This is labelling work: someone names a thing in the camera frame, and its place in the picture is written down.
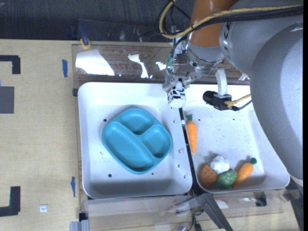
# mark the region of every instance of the toy carrot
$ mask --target toy carrot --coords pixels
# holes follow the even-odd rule
[[[196,152],[196,145],[197,145],[197,125],[193,122],[192,114],[186,116],[188,122],[186,124],[187,134],[189,144],[191,146],[192,153]]]
[[[250,163],[245,163],[237,172],[237,177],[235,182],[232,184],[232,187],[241,184],[251,173],[254,171],[253,164],[256,164],[257,160],[255,158],[251,158]]]

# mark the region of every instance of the black cable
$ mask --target black cable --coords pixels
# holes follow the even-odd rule
[[[195,215],[195,216],[199,216],[199,215],[201,215],[203,212],[204,212],[204,210],[201,210],[199,213],[198,213],[198,212],[195,212],[194,215]]]
[[[163,28],[166,28],[166,27],[167,27],[167,26],[166,26],[166,20],[164,20],[164,22],[163,22]],[[173,34],[173,33],[170,32],[168,29],[166,29],[165,32],[168,33],[168,34]]]
[[[159,12],[159,14],[158,14],[158,17],[157,17],[157,20],[156,20],[156,23],[155,23],[155,31],[156,31],[156,33],[158,33],[158,34],[161,34],[160,31],[159,31],[159,20],[160,20],[160,17],[161,17],[161,15],[162,15],[163,11],[165,10],[165,8],[168,6],[168,4],[169,4],[170,2],[173,2],[173,0],[169,0],[169,1],[167,2],[167,4],[162,8],[162,10],[161,10],[161,11]]]
[[[263,19],[270,19],[270,18],[278,18],[278,17],[286,17],[286,16],[293,16],[293,15],[300,15],[304,12],[304,6],[297,6],[292,8],[286,9],[276,9],[272,11],[256,11],[256,12],[244,12],[244,13],[236,13],[231,15],[226,15],[224,17],[217,17],[210,19],[197,27],[193,27],[193,30],[199,30],[204,26],[208,26],[215,23],[226,23],[226,22],[235,22],[235,21],[250,21],[250,20],[263,20]],[[170,33],[170,35],[176,35],[178,33],[183,32],[178,31],[176,33]]]
[[[239,111],[239,110],[241,110],[241,109],[244,109],[244,108],[245,108],[246,106],[248,106],[251,102],[252,102],[252,100],[250,100],[248,103],[244,104],[242,107],[232,106],[232,109],[231,109],[231,110]]]
[[[190,16],[187,14],[187,13],[185,13],[181,8],[179,8],[177,5],[175,5],[175,4],[173,4],[173,6],[180,12],[180,13],[182,13],[182,15],[184,15],[189,21],[191,21],[191,18],[190,18]]]
[[[196,217],[193,215],[192,216],[192,224],[191,224],[191,226],[186,231],[190,231],[193,228],[195,223],[196,223]]]
[[[171,6],[169,11],[170,11],[171,22],[172,22],[172,25],[174,26],[175,24],[174,24],[174,20],[173,20],[173,16],[172,16],[173,15],[173,8],[174,8],[174,6]]]

